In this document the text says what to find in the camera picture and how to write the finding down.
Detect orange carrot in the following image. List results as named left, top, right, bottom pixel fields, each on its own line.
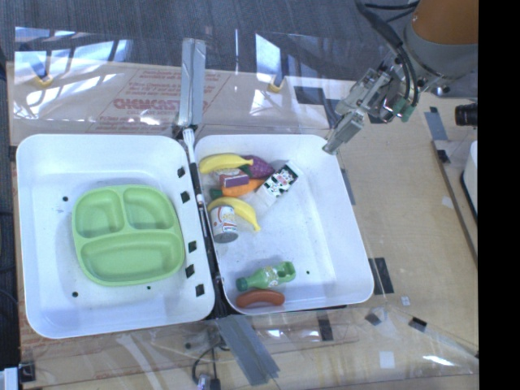
left=208, top=178, right=267, bottom=201

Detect purple grapes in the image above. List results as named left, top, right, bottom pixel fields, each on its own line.
left=239, top=154, right=276, bottom=180

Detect white carton with cow print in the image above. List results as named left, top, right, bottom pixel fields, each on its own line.
left=255, top=160, right=304, bottom=211

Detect green bottle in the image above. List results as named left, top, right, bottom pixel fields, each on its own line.
left=235, top=260, right=297, bottom=293

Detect yellow banana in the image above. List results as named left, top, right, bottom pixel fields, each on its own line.
left=206, top=196, right=262, bottom=233
left=197, top=152, right=255, bottom=176

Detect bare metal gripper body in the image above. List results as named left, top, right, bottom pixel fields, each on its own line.
left=334, top=50, right=432, bottom=124

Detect brown cardboard board, red print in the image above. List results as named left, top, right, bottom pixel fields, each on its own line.
left=5, top=60, right=362, bottom=384

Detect purple and red small box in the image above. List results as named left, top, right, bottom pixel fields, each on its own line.
left=219, top=171, right=250, bottom=189

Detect white can with printed label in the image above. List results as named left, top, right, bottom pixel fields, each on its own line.
left=209, top=204, right=241, bottom=245

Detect white plastic tray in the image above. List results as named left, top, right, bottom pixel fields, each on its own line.
left=193, top=133, right=375, bottom=316
left=15, top=132, right=216, bottom=340

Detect green divided plate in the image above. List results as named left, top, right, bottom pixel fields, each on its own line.
left=71, top=184, right=187, bottom=288

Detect brown sausage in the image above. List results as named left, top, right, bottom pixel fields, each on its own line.
left=235, top=288, right=287, bottom=310

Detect black cylinder on white bracket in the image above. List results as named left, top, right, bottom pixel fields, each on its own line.
left=453, top=101, right=479, bottom=128

